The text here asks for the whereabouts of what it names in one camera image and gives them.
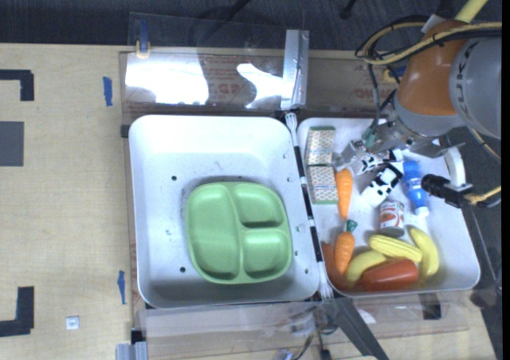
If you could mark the black cylinder on white bracket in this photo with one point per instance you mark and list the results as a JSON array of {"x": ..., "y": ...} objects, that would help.
[{"x": 436, "y": 185}]

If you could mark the small orange and white can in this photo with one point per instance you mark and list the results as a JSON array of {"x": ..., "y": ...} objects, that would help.
[{"x": 392, "y": 217}]

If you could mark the yellow and white cracker packet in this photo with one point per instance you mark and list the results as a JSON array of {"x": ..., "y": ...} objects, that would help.
[
  {"x": 320, "y": 146},
  {"x": 323, "y": 185}
]

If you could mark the orange carrot with green top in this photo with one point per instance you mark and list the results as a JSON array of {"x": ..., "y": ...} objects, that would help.
[{"x": 344, "y": 249}]

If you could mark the green divided plate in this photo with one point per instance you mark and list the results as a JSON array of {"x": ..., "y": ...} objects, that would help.
[{"x": 215, "y": 231}]

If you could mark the plain orange carrot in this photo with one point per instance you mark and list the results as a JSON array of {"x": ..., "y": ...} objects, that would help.
[{"x": 344, "y": 191}]

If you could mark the yellow corn cob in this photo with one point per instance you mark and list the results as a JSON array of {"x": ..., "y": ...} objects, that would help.
[{"x": 394, "y": 247}]

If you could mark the yellow banana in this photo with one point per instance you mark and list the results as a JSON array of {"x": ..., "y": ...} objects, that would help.
[
  {"x": 360, "y": 264},
  {"x": 428, "y": 255}
]

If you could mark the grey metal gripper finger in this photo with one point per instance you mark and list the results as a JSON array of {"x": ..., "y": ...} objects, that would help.
[
  {"x": 350, "y": 153},
  {"x": 392, "y": 155}
]

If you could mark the blue and white bottle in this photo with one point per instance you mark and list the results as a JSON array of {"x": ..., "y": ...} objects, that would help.
[{"x": 415, "y": 191}]

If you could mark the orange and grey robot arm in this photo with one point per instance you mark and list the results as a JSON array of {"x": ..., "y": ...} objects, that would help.
[{"x": 426, "y": 83}]

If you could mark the white plastic tray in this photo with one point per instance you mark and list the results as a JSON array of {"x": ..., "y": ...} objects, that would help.
[
  {"x": 159, "y": 191},
  {"x": 450, "y": 239}
]

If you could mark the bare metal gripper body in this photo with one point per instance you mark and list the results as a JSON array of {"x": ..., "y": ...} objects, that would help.
[{"x": 394, "y": 137}]

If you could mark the red sausage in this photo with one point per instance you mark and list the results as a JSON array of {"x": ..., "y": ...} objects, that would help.
[{"x": 390, "y": 275}]

